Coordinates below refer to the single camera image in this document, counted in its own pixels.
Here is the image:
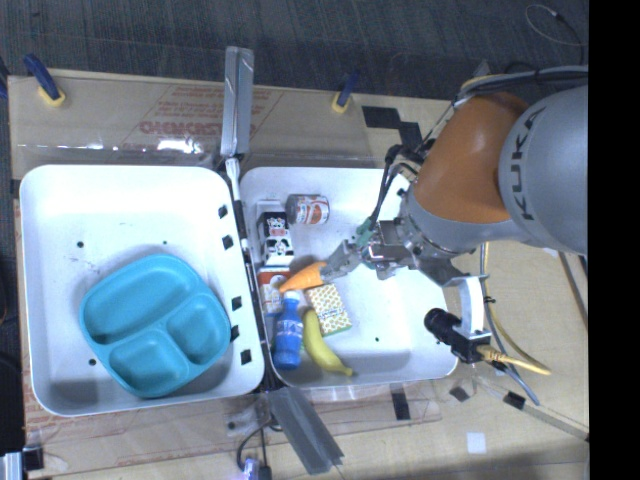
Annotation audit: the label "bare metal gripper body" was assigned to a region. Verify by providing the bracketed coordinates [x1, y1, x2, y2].
[358, 219, 455, 281]

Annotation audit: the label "orange carrot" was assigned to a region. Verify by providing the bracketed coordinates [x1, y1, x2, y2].
[278, 261, 329, 295]

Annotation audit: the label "yellow patterned packet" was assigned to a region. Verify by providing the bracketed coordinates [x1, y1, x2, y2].
[304, 282, 353, 338]

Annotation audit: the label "red and orange can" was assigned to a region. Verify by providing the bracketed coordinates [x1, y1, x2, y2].
[285, 193, 331, 226]

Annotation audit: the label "white plastic tray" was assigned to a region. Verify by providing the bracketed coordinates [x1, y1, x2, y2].
[18, 163, 266, 418]
[238, 166, 460, 390]

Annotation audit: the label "black and white cow carton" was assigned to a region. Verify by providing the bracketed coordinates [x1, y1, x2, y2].
[256, 211, 295, 265]

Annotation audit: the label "orange and white carton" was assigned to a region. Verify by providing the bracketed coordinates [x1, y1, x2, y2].
[257, 266, 291, 316]

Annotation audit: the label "yellow banana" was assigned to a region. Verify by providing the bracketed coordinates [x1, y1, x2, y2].
[301, 307, 355, 378]

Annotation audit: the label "blue bottle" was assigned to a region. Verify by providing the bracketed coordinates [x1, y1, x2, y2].
[271, 290, 305, 371]

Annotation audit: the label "blue divided plate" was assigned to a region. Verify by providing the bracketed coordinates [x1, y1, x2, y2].
[78, 253, 233, 399]

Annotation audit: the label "brown cardboard board red print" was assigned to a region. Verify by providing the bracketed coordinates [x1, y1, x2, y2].
[7, 67, 451, 479]

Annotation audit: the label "black cylinder on white bracket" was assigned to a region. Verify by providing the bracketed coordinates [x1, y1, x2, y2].
[423, 273, 494, 365]

